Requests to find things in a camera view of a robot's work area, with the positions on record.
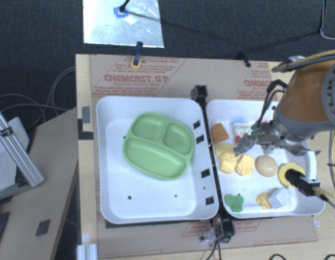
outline green plate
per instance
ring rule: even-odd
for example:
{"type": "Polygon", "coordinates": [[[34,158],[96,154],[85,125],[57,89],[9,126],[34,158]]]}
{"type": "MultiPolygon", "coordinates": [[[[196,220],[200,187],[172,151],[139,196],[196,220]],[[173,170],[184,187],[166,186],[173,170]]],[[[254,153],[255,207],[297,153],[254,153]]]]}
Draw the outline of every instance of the green plate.
{"type": "Polygon", "coordinates": [[[188,127],[155,113],[139,115],[124,141],[126,162],[151,176],[174,180],[189,166],[194,135],[188,127]]]}

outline metal plate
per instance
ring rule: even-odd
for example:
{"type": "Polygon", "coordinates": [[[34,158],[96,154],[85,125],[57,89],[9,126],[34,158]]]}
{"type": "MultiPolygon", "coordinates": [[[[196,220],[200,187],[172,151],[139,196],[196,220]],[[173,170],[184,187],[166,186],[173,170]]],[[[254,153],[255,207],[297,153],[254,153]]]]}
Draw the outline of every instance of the metal plate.
{"type": "Polygon", "coordinates": [[[157,0],[83,0],[84,42],[163,48],[157,0]]]}

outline dark background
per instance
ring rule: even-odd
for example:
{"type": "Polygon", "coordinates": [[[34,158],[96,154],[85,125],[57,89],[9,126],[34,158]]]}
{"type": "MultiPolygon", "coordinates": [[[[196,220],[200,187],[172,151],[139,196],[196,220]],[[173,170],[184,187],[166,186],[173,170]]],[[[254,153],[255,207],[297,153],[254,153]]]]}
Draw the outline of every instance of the dark background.
{"type": "MultiPolygon", "coordinates": [[[[242,52],[250,60],[283,61],[335,49],[335,41],[318,32],[323,0],[158,2],[165,48],[144,48],[143,55],[234,59],[242,52]]],[[[75,65],[75,54],[134,53],[134,47],[84,44],[82,10],[82,0],[0,0],[0,95],[18,93],[46,104],[57,76],[75,65]]],[[[327,0],[324,31],[335,37],[335,0],[327,0]]],[[[55,96],[57,106],[76,106],[74,73],[60,82],[55,96]]],[[[22,102],[6,97],[0,109],[22,102]]],[[[27,126],[39,112],[15,108],[4,115],[8,120],[18,115],[27,126]]],[[[74,254],[76,216],[72,204],[57,259],[74,254]]]]}

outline white tray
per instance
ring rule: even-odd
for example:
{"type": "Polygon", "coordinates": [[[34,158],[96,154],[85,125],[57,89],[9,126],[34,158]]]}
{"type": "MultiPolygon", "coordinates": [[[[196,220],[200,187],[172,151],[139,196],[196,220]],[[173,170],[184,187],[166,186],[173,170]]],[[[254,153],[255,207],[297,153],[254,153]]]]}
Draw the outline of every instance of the white tray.
{"type": "Polygon", "coordinates": [[[218,211],[212,162],[202,110],[191,99],[108,96],[96,107],[100,160],[100,204],[105,219],[115,224],[210,219],[218,211]],[[122,155],[124,136],[145,112],[168,116],[186,125],[196,144],[186,173],[161,180],[131,167],[122,155]],[[194,123],[200,126],[194,129],[194,123]],[[202,177],[201,172],[209,170],[202,177]]]}
{"type": "MultiPolygon", "coordinates": [[[[224,143],[234,144],[234,134],[232,131],[233,122],[249,122],[251,125],[258,119],[262,101],[246,101],[246,100],[213,100],[207,106],[207,116],[209,127],[212,128],[216,123],[221,122],[229,135],[229,139],[224,143]]],[[[269,121],[273,117],[273,111],[269,109],[264,118],[264,121],[269,121]]],[[[253,157],[264,155],[261,146],[255,145],[246,154],[253,157]]],[[[220,166],[221,160],[216,155],[216,165],[220,166]]],[[[270,155],[273,157],[278,166],[287,162],[294,162],[306,170],[306,165],[316,165],[314,153],[308,153],[305,156],[294,156],[284,149],[275,149],[270,155]]],[[[256,203],[256,197],[262,192],[272,193],[276,188],[283,187],[279,182],[278,177],[263,177],[256,169],[252,174],[242,176],[233,171],[232,174],[227,174],[218,170],[219,182],[222,197],[226,194],[240,194],[244,198],[243,211],[240,213],[232,212],[231,208],[225,203],[226,210],[236,218],[262,218],[262,217],[277,217],[277,216],[299,216],[299,215],[315,215],[321,213],[325,207],[325,203],[315,197],[306,197],[296,188],[289,188],[290,199],[282,207],[277,209],[264,210],[256,203]]]]}

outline gray square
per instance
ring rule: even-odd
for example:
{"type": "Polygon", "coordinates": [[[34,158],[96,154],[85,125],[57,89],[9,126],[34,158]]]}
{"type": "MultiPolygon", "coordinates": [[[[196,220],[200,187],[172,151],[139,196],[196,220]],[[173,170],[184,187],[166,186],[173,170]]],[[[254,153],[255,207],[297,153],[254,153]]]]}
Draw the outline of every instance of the gray square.
{"type": "Polygon", "coordinates": [[[83,0],[84,42],[163,48],[157,0],[83,0]]]}

